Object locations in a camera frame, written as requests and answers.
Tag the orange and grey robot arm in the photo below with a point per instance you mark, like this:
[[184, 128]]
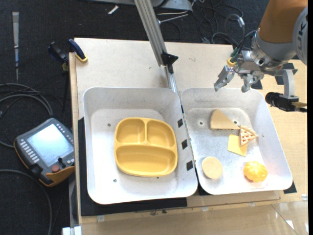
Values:
[[278, 16]]

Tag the toy pizza slice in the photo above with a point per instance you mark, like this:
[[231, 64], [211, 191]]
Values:
[[246, 135]]

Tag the pale wood board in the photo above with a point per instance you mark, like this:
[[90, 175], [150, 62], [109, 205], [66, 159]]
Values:
[[122, 67]]

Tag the black cylinder on white bracket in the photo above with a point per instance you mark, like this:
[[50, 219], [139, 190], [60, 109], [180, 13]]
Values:
[[281, 101]]

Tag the yellow divided plate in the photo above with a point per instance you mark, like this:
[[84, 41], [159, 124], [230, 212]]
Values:
[[146, 155]]

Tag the thin black and white rod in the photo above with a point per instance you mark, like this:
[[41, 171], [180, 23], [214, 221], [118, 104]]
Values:
[[174, 83]]

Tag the yellow round toy fruit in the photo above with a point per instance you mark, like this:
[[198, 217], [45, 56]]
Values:
[[255, 171]]

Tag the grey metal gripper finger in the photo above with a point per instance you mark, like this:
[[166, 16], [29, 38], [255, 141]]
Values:
[[248, 83], [223, 78]]

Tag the yellow cheese slice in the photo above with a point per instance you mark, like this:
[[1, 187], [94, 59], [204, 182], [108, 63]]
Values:
[[234, 147]]

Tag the round tan biscuit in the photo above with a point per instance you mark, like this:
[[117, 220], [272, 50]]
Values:
[[212, 168]]

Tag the tan triangular bread slice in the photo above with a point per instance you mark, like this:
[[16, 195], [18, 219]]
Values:
[[221, 121]]

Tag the white plastic tray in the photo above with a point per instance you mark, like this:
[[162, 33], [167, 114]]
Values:
[[102, 180], [220, 148]]

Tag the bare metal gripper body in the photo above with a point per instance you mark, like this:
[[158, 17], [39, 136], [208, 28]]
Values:
[[248, 66]]

